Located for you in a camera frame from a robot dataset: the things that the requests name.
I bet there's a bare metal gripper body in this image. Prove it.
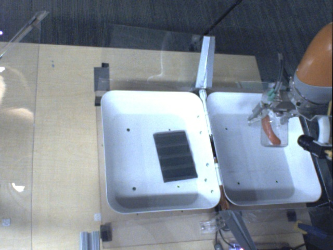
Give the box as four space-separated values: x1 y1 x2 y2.
261 86 305 117

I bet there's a white plastic tray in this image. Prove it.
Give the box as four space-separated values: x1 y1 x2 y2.
206 91 323 207
100 90 222 215

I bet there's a black ribbed rectangular tray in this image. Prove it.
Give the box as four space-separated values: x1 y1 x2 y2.
152 130 198 183

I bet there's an orange sausage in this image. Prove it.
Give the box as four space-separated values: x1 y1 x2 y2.
261 115 281 145

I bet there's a black cylinder on white bracket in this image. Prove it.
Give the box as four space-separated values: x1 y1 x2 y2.
297 115 333 160

